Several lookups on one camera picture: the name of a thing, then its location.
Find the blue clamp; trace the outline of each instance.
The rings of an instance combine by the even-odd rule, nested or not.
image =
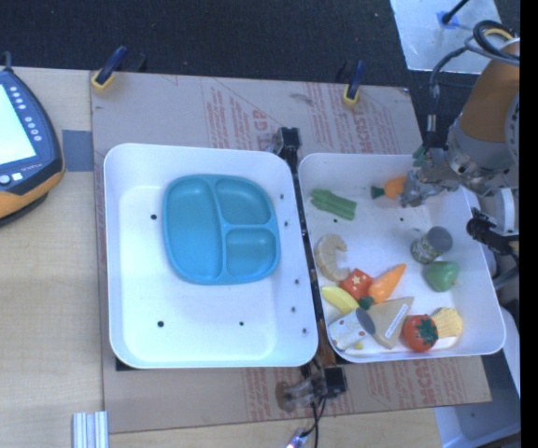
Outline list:
[[[128,49],[126,47],[118,47],[103,65],[103,68],[98,73],[92,75],[91,84],[97,90],[104,90],[109,86],[111,81],[113,81],[113,72],[120,67],[127,53]]]
[[[346,106],[353,107],[359,101],[363,72],[364,62],[362,60],[358,60],[348,83],[344,87],[342,101]]]

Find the table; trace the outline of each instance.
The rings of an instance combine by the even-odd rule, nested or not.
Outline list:
[[[58,132],[92,130],[88,71],[15,72]],[[75,171],[36,210],[0,229],[0,448],[70,446],[72,414],[101,411],[103,400],[93,174]],[[310,425],[287,420],[115,434],[109,445],[220,448],[237,441],[273,448]],[[440,445],[432,409],[324,417],[319,439],[319,446]]]

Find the red tomato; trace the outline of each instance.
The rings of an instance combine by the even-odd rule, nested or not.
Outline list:
[[[402,337],[415,352],[426,352],[435,345],[439,334],[428,315],[409,315],[403,323]]]
[[[367,290],[372,282],[373,277],[368,273],[364,273],[360,269],[354,269],[339,285],[358,302],[361,297],[366,297]]]

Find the can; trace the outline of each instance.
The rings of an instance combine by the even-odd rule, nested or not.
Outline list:
[[[451,249],[452,235],[446,228],[433,226],[410,245],[412,257],[422,264],[429,264]]]

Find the cardboard sheet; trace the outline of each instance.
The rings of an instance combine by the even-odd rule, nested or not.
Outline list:
[[[310,417],[276,402],[276,386],[303,380],[298,368],[126,370],[109,344],[103,161],[122,143],[266,150],[278,128],[300,129],[312,152],[409,154],[420,135],[409,94],[361,87],[342,104],[343,85],[118,73],[92,90],[95,203],[105,409],[110,433]],[[326,415],[490,401],[480,357],[343,365],[348,391]]]

